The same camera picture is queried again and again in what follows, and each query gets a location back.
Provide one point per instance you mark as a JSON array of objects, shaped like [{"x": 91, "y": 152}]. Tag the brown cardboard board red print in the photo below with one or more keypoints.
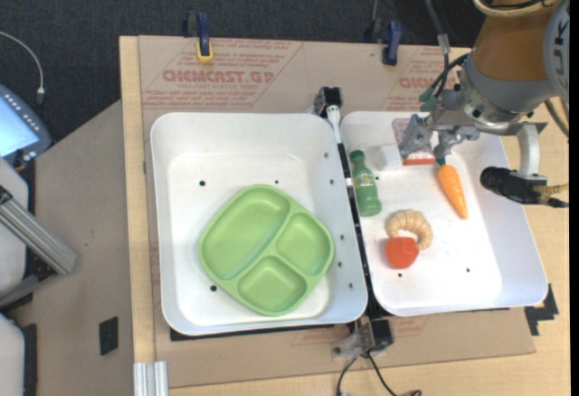
[{"x": 253, "y": 82}]

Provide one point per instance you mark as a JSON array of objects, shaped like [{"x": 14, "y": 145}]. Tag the white plastic tray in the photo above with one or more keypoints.
[
  {"x": 488, "y": 249},
  {"x": 253, "y": 150}
]

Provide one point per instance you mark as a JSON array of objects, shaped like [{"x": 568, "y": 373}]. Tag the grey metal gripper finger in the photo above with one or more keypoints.
[
  {"x": 444, "y": 145},
  {"x": 414, "y": 136}
]

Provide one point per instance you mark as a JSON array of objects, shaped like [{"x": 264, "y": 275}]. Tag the black cylinder on white bracket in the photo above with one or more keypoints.
[{"x": 515, "y": 177}]

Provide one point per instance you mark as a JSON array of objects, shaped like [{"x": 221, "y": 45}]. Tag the green divided plate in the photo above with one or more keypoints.
[{"x": 267, "y": 249}]

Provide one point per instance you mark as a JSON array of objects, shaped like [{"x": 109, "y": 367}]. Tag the orange and white carton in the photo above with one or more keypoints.
[{"x": 423, "y": 157}]

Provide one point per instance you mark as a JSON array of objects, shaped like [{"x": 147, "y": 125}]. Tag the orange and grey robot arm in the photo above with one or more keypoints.
[{"x": 515, "y": 41}]

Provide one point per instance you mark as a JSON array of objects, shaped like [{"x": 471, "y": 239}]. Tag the beige croissant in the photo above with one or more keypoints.
[{"x": 418, "y": 227}]

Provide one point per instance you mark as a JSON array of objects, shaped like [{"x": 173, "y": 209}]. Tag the green plastic bottle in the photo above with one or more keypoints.
[{"x": 365, "y": 193}]

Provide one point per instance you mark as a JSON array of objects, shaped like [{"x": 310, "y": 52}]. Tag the white block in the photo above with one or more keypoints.
[{"x": 386, "y": 157}]

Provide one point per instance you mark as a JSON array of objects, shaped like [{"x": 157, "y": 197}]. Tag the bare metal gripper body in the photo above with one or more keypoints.
[{"x": 459, "y": 114}]

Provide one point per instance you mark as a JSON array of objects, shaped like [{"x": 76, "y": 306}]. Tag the orange carrot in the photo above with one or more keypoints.
[{"x": 453, "y": 191}]

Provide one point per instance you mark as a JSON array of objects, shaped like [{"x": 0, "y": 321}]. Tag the thin black and white rod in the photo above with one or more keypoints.
[{"x": 348, "y": 186}]

